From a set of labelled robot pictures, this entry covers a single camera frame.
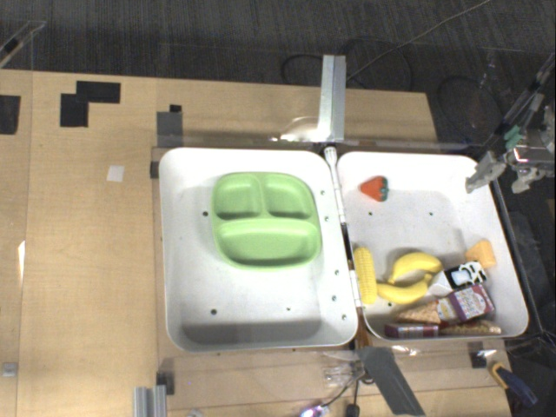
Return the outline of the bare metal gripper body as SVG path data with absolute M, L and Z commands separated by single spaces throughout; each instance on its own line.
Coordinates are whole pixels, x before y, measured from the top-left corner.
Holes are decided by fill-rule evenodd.
M 508 152 L 507 162 L 518 168 L 553 169 L 554 154 L 545 147 L 516 145 Z

